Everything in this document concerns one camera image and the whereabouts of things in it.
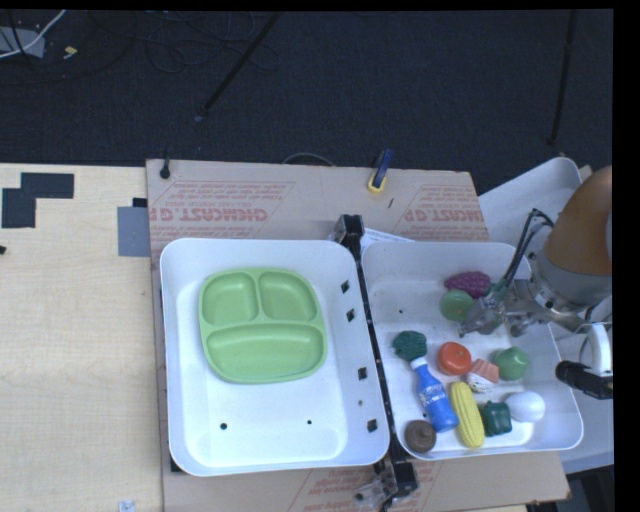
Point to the brown doughnut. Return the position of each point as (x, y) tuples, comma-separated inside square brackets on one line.
[(420, 436)]

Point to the pink and white cupcake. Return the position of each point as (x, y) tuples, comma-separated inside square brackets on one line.
[(482, 376)]

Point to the white egg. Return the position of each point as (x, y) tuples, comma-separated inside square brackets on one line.
[(525, 406)]

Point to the green apple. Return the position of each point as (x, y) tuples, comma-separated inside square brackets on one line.
[(511, 363)]

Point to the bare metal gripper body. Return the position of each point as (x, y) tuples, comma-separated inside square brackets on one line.
[(525, 299)]

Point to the yellow corn cob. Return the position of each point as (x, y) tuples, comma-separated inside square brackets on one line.
[(467, 415)]

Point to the dark green broccoli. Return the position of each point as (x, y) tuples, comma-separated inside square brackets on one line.
[(409, 344)]

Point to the dark green bell pepper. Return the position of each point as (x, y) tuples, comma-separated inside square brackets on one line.
[(496, 419)]

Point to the green divided plate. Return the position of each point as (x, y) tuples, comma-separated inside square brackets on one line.
[(262, 345)]

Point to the brown cardboard board red print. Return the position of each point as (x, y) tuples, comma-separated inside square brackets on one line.
[(300, 200)]

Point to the thin black rod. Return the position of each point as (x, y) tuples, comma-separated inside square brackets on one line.
[(374, 345)]

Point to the white plastic tray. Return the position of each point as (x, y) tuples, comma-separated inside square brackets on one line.
[(270, 425), (415, 295)]

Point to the light green round fruit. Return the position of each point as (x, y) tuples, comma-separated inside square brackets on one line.
[(454, 304)]

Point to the purple grapes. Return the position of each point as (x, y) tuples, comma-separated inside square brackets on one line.
[(467, 283)]

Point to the black cylinder on white bracket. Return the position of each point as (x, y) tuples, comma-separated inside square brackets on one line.
[(582, 378)]

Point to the orange tomato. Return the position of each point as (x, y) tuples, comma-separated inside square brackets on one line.
[(454, 359)]

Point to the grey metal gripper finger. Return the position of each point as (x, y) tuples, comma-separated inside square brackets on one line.
[(525, 324), (482, 317)]

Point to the blue bottle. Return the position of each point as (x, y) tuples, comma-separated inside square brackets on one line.
[(435, 397)]

